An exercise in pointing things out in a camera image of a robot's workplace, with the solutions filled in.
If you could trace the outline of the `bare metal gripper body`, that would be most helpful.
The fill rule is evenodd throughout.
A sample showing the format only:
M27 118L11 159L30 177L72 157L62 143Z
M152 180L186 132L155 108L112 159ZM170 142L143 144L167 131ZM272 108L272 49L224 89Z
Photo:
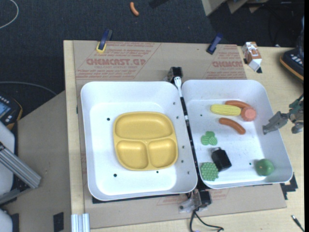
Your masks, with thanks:
M304 119L304 94L301 94L294 102L289 105L289 119L291 122L302 122Z

